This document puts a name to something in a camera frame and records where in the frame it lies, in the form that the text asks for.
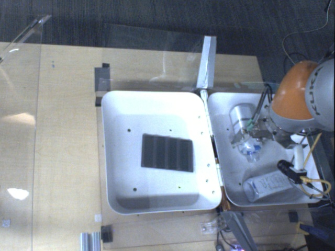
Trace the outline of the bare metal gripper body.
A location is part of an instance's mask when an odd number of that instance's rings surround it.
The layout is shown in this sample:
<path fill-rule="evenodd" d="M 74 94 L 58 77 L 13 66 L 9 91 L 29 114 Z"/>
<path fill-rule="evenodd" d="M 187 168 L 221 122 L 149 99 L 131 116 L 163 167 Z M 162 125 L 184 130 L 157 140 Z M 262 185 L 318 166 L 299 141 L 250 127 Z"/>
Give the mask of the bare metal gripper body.
<path fill-rule="evenodd" d="M 259 119 L 249 134 L 253 138 L 269 139 L 277 142 L 289 139 L 289 133 L 278 127 L 270 117 Z"/>

